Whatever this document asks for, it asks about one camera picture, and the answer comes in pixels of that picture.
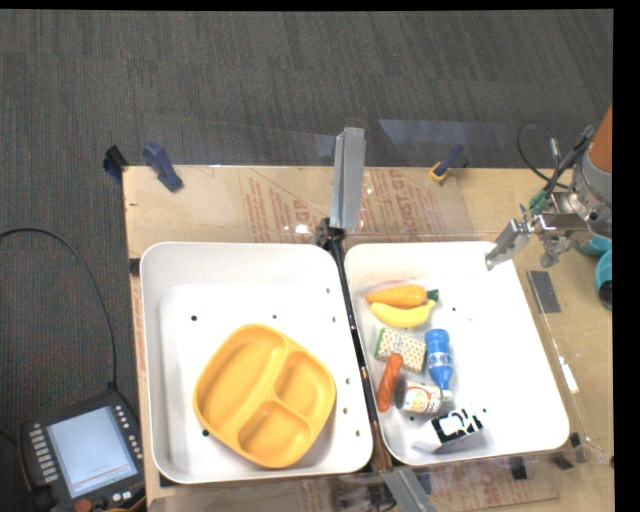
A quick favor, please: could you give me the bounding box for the brown cardboard board red print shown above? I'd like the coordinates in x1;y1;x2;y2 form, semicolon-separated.
121;164;562;512

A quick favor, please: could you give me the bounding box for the black block with thin wires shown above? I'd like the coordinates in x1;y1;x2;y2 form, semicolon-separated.
313;217;347;247

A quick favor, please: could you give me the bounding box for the blue bottle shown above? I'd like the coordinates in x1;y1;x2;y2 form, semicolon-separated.
423;327;455;402

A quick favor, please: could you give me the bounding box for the white plastic tray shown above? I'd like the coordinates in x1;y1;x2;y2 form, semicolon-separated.
343;240;572;468
138;240;375;486

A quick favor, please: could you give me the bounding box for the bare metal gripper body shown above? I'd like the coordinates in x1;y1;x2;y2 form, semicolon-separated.
530;188;613;242

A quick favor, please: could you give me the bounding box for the orange carrot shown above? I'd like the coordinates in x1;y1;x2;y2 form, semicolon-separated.
364;283;441;309

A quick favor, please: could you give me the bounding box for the pale carton with orange pattern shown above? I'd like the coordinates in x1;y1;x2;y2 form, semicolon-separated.
373;326;428;374

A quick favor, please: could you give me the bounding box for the yellow divided plate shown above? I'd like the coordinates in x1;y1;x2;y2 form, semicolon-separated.
191;323;338;470

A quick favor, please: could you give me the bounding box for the yellow banana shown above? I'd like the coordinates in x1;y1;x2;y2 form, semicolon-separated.
370;298;438;330

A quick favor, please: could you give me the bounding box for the small white can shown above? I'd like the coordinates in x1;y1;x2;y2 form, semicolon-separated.
394;378;444;416

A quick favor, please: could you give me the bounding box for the orange sausage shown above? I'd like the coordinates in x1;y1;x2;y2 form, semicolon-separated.
375;351;405;413

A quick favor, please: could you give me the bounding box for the black and white box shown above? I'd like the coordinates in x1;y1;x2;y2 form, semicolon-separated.
430;406;488;454

